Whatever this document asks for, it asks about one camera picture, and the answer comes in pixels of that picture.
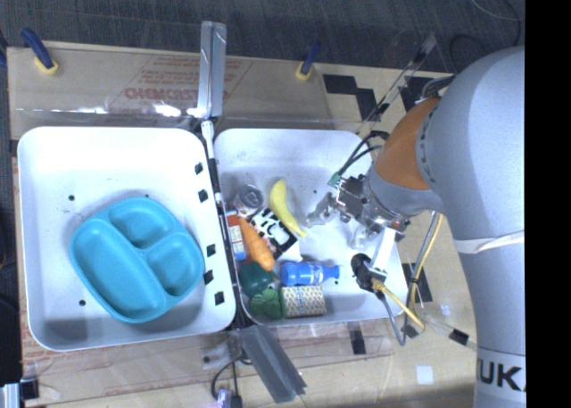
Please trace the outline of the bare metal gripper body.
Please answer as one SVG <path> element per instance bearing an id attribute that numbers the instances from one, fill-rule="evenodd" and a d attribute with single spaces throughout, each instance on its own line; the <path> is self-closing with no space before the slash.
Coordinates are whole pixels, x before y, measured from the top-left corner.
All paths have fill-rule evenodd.
<path id="1" fill-rule="evenodd" d="M 355 240 L 374 239 L 385 229 L 393 230 L 395 238 L 401 240 L 409 225 L 407 217 L 390 210 L 379 201 L 365 175 L 340 179 L 335 204 L 344 222 L 354 219 L 359 223 Z"/>

